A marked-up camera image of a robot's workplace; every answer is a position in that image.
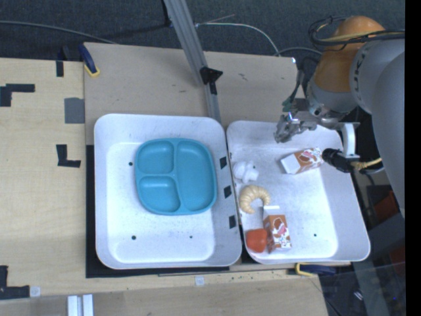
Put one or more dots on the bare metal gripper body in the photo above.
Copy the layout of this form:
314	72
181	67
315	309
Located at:
312	117

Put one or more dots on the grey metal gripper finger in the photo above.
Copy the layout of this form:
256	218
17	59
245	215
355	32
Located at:
292	131
280	132

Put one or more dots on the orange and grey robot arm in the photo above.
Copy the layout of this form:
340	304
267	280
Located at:
378	77

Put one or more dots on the white toy garlic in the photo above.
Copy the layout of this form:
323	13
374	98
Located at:
245	171

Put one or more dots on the beige toy croissant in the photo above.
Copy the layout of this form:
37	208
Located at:
253	193

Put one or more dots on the white plastic tray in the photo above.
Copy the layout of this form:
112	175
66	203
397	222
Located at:
309	206
164	239

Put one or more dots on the blue divided plate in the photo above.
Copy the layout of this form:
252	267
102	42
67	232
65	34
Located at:
190	176

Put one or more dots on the red toy tomato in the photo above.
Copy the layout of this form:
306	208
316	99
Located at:
256	240

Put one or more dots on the black cylinder on white bracket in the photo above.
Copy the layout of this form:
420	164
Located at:
338	159

